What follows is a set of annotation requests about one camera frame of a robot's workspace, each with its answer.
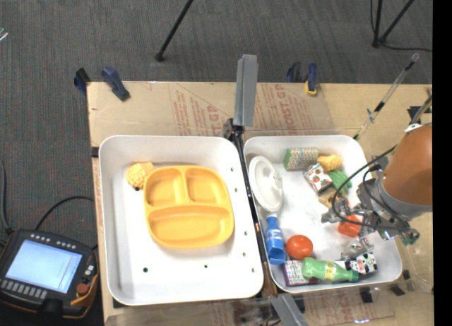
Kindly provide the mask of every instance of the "green bottle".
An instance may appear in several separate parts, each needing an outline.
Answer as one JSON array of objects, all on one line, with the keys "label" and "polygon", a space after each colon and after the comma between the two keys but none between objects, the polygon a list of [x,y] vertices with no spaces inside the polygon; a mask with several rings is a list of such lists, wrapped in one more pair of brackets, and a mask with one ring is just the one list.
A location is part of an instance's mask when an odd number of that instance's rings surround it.
[{"label": "green bottle", "polygon": [[305,257],[302,264],[303,276],[328,281],[350,281],[357,282],[359,273],[355,270],[346,270],[332,261],[315,260],[312,257]]}]

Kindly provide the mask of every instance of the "tripod leg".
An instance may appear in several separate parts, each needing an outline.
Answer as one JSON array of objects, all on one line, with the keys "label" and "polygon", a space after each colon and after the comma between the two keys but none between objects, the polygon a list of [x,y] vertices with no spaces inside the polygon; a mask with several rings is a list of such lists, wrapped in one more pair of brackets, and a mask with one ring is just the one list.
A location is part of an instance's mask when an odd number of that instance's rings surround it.
[{"label": "tripod leg", "polygon": [[380,31],[380,20],[381,20],[381,8],[382,7],[383,7],[383,0],[379,0],[378,7],[376,8],[374,41],[372,42],[373,47],[379,47],[379,31]]},{"label": "tripod leg", "polygon": [[391,26],[387,29],[387,31],[380,37],[380,42],[385,42],[386,38],[388,37],[389,33],[392,31],[392,29],[397,25],[399,20],[402,18],[403,14],[408,10],[408,8],[411,6],[414,0],[409,0],[405,7],[402,9],[402,11],[397,15],[397,18],[393,21]]},{"label": "tripod leg", "polygon": [[193,2],[193,0],[188,0],[187,3],[185,4],[184,8],[182,9],[182,12],[179,14],[179,17],[176,20],[176,23],[174,24],[173,28],[169,32],[169,34],[167,36],[167,39],[165,40],[165,43],[160,48],[160,51],[154,56],[155,60],[157,60],[159,62],[163,61],[163,59],[164,59],[163,53],[165,52],[165,50],[166,50],[168,44],[170,43],[172,37],[176,33],[176,30],[179,27],[180,23],[184,19],[184,16],[185,16],[186,12],[189,10],[190,5],[191,5],[192,2]]}]

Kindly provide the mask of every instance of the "gray floor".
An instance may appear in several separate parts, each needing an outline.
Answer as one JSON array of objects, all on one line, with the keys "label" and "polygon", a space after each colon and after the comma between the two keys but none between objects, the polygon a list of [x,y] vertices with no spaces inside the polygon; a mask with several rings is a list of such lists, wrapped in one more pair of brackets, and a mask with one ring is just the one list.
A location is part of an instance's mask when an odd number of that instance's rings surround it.
[{"label": "gray floor", "polygon": [[[73,86],[79,68],[102,80],[232,81],[242,54],[258,57],[259,82],[283,82],[300,61],[317,64],[320,83],[392,83],[410,57],[404,83],[432,83],[433,0],[415,0],[385,45],[372,46],[378,0],[194,0],[165,51],[154,56],[187,0],[0,0],[0,158],[6,214],[32,228],[53,204],[93,196],[86,98]],[[382,35],[409,0],[383,0]],[[93,245],[93,204],[72,200],[40,229]],[[2,229],[0,238],[6,238]],[[0,324],[38,325],[0,305]],[[91,312],[67,325],[101,325]]]}]

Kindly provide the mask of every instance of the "display screen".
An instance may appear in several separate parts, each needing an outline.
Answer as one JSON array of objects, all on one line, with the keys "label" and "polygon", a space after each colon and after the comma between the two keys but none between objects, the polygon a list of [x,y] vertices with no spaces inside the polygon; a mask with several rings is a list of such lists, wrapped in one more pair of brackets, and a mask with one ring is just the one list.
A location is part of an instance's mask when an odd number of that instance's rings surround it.
[{"label": "display screen", "polygon": [[65,294],[81,258],[79,253],[26,239],[6,276]]}]

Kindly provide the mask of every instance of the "white plate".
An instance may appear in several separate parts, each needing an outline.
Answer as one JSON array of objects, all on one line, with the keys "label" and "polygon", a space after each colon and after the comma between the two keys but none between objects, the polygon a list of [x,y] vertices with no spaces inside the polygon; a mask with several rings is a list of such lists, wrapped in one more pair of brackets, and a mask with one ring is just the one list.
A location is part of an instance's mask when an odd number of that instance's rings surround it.
[{"label": "white plate", "polygon": [[[295,136],[256,136],[245,142],[246,164],[255,156],[263,156],[272,162],[282,177],[284,199],[278,211],[278,224],[284,239],[295,234],[308,236],[314,245],[313,256],[318,260],[339,260],[344,248],[352,238],[338,232],[338,223],[321,223],[321,215],[328,208],[318,201],[318,196],[301,171],[286,171],[284,158],[290,147],[316,147],[321,155],[337,155],[342,158],[341,169],[349,176],[367,161],[359,143],[346,135],[295,135]],[[352,187],[347,191],[350,206],[359,202],[356,190],[362,182],[364,171],[352,179]],[[255,200],[261,229],[267,227],[266,211]],[[270,265],[270,273],[275,284],[289,293],[302,293],[323,289],[337,289],[349,286],[363,286],[392,282],[402,272],[402,260],[393,239],[383,240],[378,232],[367,239],[375,245],[374,256],[378,270],[362,277],[357,283],[319,282],[300,286],[286,286],[281,265]]]},{"label": "white plate", "polygon": [[[107,284],[128,306],[248,298],[263,285],[254,223],[236,147],[221,137],[115,135],[99,149],[107,253]],[[137,162],[210,167],[223,178],[234,231],[208,248],[170,249],[154,242],[145,223],[143,191],[125,178]]]}]

